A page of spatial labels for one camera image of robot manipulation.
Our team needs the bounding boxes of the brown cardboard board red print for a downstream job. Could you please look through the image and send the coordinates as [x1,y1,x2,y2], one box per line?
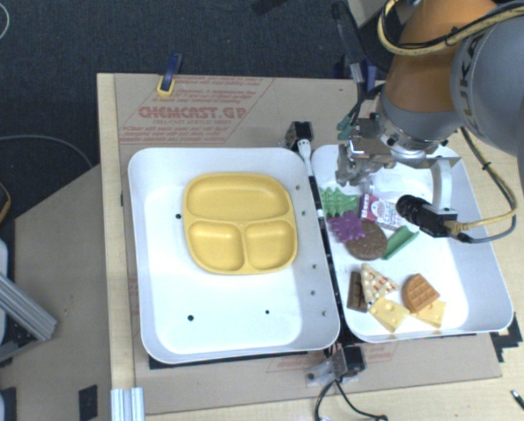
[112,73,504,416]

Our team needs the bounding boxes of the purple toy grapes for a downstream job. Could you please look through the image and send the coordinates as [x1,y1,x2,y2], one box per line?
[326,210,367,243]

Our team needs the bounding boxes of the green toy pea pod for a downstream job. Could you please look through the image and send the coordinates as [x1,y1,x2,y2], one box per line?
[380,225,421,261]

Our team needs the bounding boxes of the small pink and white carton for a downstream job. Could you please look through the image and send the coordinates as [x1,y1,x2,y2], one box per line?
[357,193,404,231]

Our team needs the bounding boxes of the green toy lettuce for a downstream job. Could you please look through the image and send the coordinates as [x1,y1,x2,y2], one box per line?
[318,186,360,219]

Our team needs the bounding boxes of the black cylinder on white bracket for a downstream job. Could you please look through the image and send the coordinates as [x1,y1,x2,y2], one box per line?
[395,155,463,239]

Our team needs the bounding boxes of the yellow divided plate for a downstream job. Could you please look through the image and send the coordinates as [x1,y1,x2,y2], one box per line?
[181,172,299,275]

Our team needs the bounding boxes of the brown round biscuit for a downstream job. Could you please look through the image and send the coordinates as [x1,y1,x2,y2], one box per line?
[344,219,388,261]

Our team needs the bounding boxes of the brown chocolate bar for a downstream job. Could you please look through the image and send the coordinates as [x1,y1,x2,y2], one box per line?
[346,271,369,314]

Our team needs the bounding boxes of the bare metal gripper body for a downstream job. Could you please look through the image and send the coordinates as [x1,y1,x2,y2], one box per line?
[346,118,442,169]

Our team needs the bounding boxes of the white plastic tray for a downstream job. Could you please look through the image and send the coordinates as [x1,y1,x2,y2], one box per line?
[309,144,515,344]
[127,146,342,365]

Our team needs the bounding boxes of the toy pizza slice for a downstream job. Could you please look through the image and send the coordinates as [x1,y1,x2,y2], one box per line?
[359,262,400,304]

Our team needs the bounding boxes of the brown toy waffle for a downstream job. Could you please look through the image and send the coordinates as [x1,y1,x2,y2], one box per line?
[401,273,441,314]

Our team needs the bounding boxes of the yellow cheese wedge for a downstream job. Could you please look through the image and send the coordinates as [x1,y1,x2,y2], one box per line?
[413,299,447,329]
[368,296,411,334]

